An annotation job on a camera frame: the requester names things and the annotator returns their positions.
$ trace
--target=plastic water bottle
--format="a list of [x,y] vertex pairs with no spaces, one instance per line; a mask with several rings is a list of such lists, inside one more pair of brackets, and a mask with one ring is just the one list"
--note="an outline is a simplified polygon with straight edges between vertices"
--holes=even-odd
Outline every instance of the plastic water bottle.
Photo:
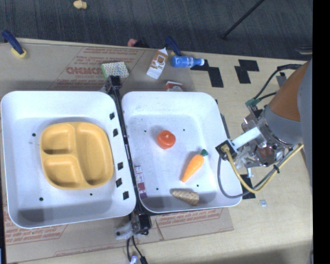
[[204,65],[204,59],[187,56],[173,56],[171,65],[175,68],[192,68],[195,65]]

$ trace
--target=yellow plate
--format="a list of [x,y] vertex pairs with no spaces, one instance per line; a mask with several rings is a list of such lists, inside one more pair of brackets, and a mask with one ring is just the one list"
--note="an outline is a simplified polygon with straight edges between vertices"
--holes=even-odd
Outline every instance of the yellow plate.
[[40,137],[40,154],[45,178],[60,189],[101,186],[114,172],[109,139],[103,129],[92,123],[48,126]]

